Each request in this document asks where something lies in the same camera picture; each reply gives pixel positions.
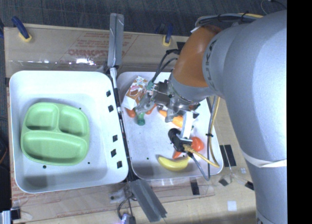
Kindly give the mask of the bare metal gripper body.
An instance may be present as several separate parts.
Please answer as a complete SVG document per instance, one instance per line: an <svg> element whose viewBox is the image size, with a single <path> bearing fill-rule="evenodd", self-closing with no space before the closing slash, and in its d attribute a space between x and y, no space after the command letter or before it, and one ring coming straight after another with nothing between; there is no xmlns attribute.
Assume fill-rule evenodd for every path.
<svg viewBox="0 0 312 224"><path fill-rule="evenodd" d="M168 79L155 84L152 99L158 106L164 106L174 114L195 111L200 106L199 102L186 99L178 94Z"/></svg>

